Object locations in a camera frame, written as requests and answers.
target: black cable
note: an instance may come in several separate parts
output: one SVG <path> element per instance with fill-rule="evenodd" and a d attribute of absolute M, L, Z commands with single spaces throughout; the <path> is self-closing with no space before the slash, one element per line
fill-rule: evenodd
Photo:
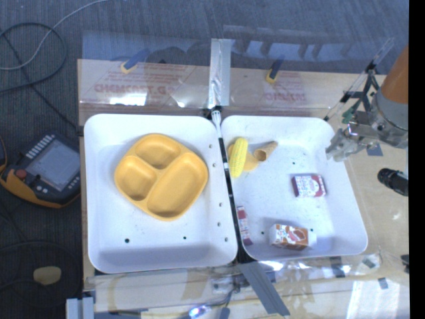
<path fill-rule="evenodd" d="M 2 218 L 6 223 L 10 224 L 10 226 L 12 226 L 14 232 L 16 233 L 16 235 L 18 236 L 20 242 L 19 243 L 15 243 L 9 246 L 5 246 L 5 247 L 0 247 L 0 256 L 1 254 L 7 252 L 7 251 L 11 251 L 13 249 L 19 249 L 19 248 L 28 248 L 31 252 L 31 255 L 33 256 L 33 265 L 32 267 L 34 268 L 35 266 L 35 246 L 48 246 L 48 247 L 52 247 L 55 249 L 60 250 L 62 253 L 65 253 L 66 256 L 68 256 L 70 258 L 70 261 L 72 262 L 72 264 L 74 265 L 74 268 L 78 274 L 77 279 L 79 280 L 76 283 L 75 289 L 72 290 L 71 296 L 76 296 L 78 294 L 78 292 L 80 291 L 81 288 L 81 283 L 82 281 L 80 280 L 80 267 L 78 264 L 78 260 L 77 258 L 67 249 L 65 249 L 63 246 L 57 244 L 57 243 L 52 243 L 52 242 L 48 242 L 48 241 L 28 241 L 26 239 L 26 237 L 24 236 L 23 232 L 19 229 L 19 227 L 16 225 L 16 222 L 14 222 L 14 220 L 12 219 L 12 217 L 10 216 L 10 214 L 7 212 L 3 201 L 0 199 L 0 206 L 3 209 L 3 212 L 5 215 L 0 214 L 0 218 Z M 2 293 L 3 291 L 6 291 L 7 289 L 11 289 L 16 296 L 18 296 L 22 302 L 24 302 L 26 305 L 31 306 L 31 307 L 35 307 L 35 308 L 56 308 L 58 306 L 62 306 L 66 303 L 66 298 L 64 300 L 58 301 L 58 302 L 53 302 L 50 304 L 41 304 L 40 302 L 35 303 L 35 302 L 31 302 L 28 301 L 15 287 L 18 284 L 35 284 L 38 287 L 41 287 L 48 295 L 49 299 L 53 299 L 54 298 L 54 294 L 49 290 L 48 286 L 45 286 L 33 279 L 27 279 L 27 278 L 17 278 L 17 275 L 19 273 L 19 268 L 18 271 L 15 273 L 14 277 L 12 278 L 12 281 L 9 282 L 5 282 L 3 279 L 3 284 L 0 284 L 0 293 Z"/>
<path fill-rule="evenodd" d="M 0 90 L 0 93 L 10 91 L 10 90 L 20 89 L 20 88 L 26 87 L 28 85 L 36 84 L 36 83 L 42 82 L 42 81 L 54 76 L 63 67 L 65 60 L 66 60 L 66 57 L 68 56 L 68 47 L 66 46 L 65 40 L 52 27 L 45 25 L 45 24 L 42 24 L 42 23 L 31 23 L 31 22 L 30 23 L 17 23 L 16 25 L 8 27 L 4 31 L 2 31 L 1 28 L 0 28 L 0 37 L 3 37 L 6 40 L 7 44 L 11 47 L 13 53 L 15 54 L 16 58 L 19 61 L 19 64 L 22 64 L 22 61 L 19 58 L 19 54 L 16 51 L 16 49 L 13 47 L 13 45 L 10 43 L 8 38 L 6 37 L 6 34 L 9 33 L 10 31 L 12 31 L 13 29 L 23 27 L 23 26 L 40 26 L 40 27 L 44 27 L 44 28 L 50 30 L 51 32 L 53 32 L 59 38 L 60 43 L 62 45 L 62 60 L 61 60 L 60 64 L 48 75 L 41 77 L 40 79 L 28 81 L 28 82 L 21 84 L 21 85 L 15 85 L 15 86 L 11 86 L 11 87 L 8 87 L 8 88 L 4 88 L 4 89 Z"/>
<path fill-rule="evenodd" d="M 224 304 L 224 307 L 227 307 L 228 305 L 229 305 L 229 303 L 230 303 L 230 299 L 232 298 L 232 294 L 233 294 L 233 292 L 234 292 L 235 290 L 233 289 L 233 290 L 231 290 L 228 294 L 227 294 L 227 301 L 226 301 L 226 303 Z"/>
<path fill-rule="evenodd" d="M 70 260 L 72 261 L 72 264 L 75 266 L 77 273 L 78 273 L 78 282 L 76 283 L 75 288 L 72 290 L 72 292 L 70 293 L 70 296 L 77 296 L 78 292 L 80 291 L 80 287 L 81 287 L 81 280 L 80 280 L 80 268 L 79 268 L 79 264 L 77 261 L 77 258 L 67 249 L 65 249 L 62 245 L 59 245 L 58 243 L 53 243 L 53 242 L 49 242 L 49 241 L 27 241 L 27 242 L 21 242 L 21 243 L 15 243 L 9 246 L 4 246 L 0 248 L 0 254 L 4 253 L 6 251 L 10 251 L 13 249 L 18 249 L 20 247 L 34 247 L 34 246 L 50 246 L 53 248 L 56 248 L 60 251 L 62 251 L 63 253 L 65 253 Z M 0 292 L 3 292 L 4 290 L 7 290 L 10 287 L 14 287 L 16 284 L 19 283 L 23 283 L 23 282 L 31 282 L 32 284 L 36 284 L 38 286 L 43 287 L 48 293 L 49 296 L 52 297 L 53 294 L 51 294 L 48 291 L 47 286 L 35 281 L 35 280 L 31 280 L 31 279 L 15 279 L 11 282 L 8 282 L 6 284 L 2 284 L 0 285 Z M 21 300 L 23 300 L 26 304 L 28 304 L 29 306 L 32 307 L 37 307 L 37 308 L 54 308 L 54 307 L 58 307 L 58 306 L 62 306 L 63 304 L 66 303 L 66 298 L 58 301 L 58 302 L 53 302 L 52 304 L 47 304 L 47 305 L 42 305 L 39 302 L 38 303 L 34 303 L 34 302 L 30 302 L 27 299 L 23 298 L 21 294 L 19 294 Z"/>
<path fill-rule="evenodd" d="M 19 24 L 16 24 L 16 25 L 9 27 L 5 31 L 1 31 L 1 29 L 0 29 L 0 37 L 3 37 L 6 40 L 7 44 L 9 45 L 11 50 L 13 51 L 13 54 L 15 55 L 16 59 L 18 60 L 19 64 L 21 65 L 23 62 L 22 62 L 22 60 L 19 56 L 19 53 L 14 48 L 14 46 L 12 45 L 10 40 L 6 37 L 6 34 L 9 31 L 11 31 L 12 29 L 15 29 L 15 28 L 18 28 L 18 27 L 34 26 L 34 25 L 44 27 L 44 28 L 52 31 L 59 38 L 60 43 L 62 45 L 62 60 L 60 61 L 60 64 L 50 74 L 48 74 L 48 75 L 46 75 L 46 76 L 44 76 L 40 79 L 36 79 L 36 80 L 30 79 L 27 71 L 25 70 L 25 66 L 21 67 L 21 72 L 23 73 L 27 83 L 16 85 L 16 86 L 11 86 L 11 87 L 8 87 L 8 88 L 4 88 L 4 89 L 0 90 L 0 93 L 7 92 L 7 91 L 10 91 L 10 90 L 18 90 L 20 88 L 24 88 L 24 87 L 29 86 L 34 92 L 36 92 L 38 94 L 38 96 L 42 99 L 42 101 L 44 103 L 46 103 L 46 105 L 48 105 L 53 111 L 55 111 L 60 116 L 60 118 L 62 118 L 62 120 L 64 120 L 66 123 L 70 124 L 75 129 L 75 131 L 78 132 L 77 125 L 74 122 L 72 122 L 71 120 L 69 120 L 62 112 L 60 112 L 59 109 L 56 106 L 54 106 L 46 97 L 44 97 L 43 94 L 40 91 L 38 91 L 36 89 L 36 87 L 34 86 L 35 84 L 42 82 L 42 81 L 49 79 L 50 77 L 54 76 L 64 66 L 66 57 L 68 56 L 68 47 L 66 46 L 65 40 L 52 27 L 49 27 L 49 26 L 44 25 L 42 23 L 19 23 Z"/>

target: white tray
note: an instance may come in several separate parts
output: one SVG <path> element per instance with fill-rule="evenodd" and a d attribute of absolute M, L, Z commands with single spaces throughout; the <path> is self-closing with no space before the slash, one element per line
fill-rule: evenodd
<path fill-rule="evenodd" d="M 114 171 L 140 137 L 165 134 L 201 157 L 209 180 L 179 219 L 160 221 L 117 189 Z M 238 249 L 213 123 L 195 116 L 98 114 L 84 127 L 88 255 L 104 273 L 222 266 Z"/>
<path fill-rule="evenodd" d="M 246 252 L 259 261 L 357 255 L 367 246 L 367 232 L 343 162 L 327 160 L 325 149 L 334 135 L 319 118 L 230 116 L 222 122 L 226 148 L 245 137 L 250 152 L 266 142 L 277 141 L 272 155 L 253 171 L 232 179 L 236 206 L 243 205 L 253 245 Z M 291 176 L 322 175 L 324 197 L 295 197 Z M 312 249 L 291 251 L 268 244 L 274 223 L 313 229 L 317 244 Z"/>

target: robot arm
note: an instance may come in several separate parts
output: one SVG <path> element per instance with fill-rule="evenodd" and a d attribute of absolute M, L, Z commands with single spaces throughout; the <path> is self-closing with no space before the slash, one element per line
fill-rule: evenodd
<path fill-rule="evenodd" d="M 405 149 L 406 153 L 408 151 L 408 45 L 397 58 L 381 87 L 376 83 L 373 71 L 370 70 L 368 74 L 365 89 L 360 93 L 358 102 L 343 114 L 347 127 L 344 130 L 338 129 L 326 149 L 328 159 L 343 161 L 351 154 L 375 147 L 379 142 Z M 369 103 L 367 90 L 371 85 L 377 92 Z M 363 102 L 364 111 L 357 110 L 360 102 Z M 402 180 L 397 183 L 390 183 L 400 178 Z M 398 193 L 408 195 L 408 183 L 406 187 L 399 183 L 408 181 L 407 172 L 383 169 L 379 172 L 378 179 Z"/>

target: yellow plate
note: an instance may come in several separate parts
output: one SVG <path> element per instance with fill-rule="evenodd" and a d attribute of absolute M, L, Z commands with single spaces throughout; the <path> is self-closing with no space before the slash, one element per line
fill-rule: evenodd
<path fill-rule="evenodd" d="M 137 141 L 115 170 L 115 185 L 135 206 L 172 221 L 197 200 L 208 181 L 205 162 L 176 140 L 149 134 Z"/>

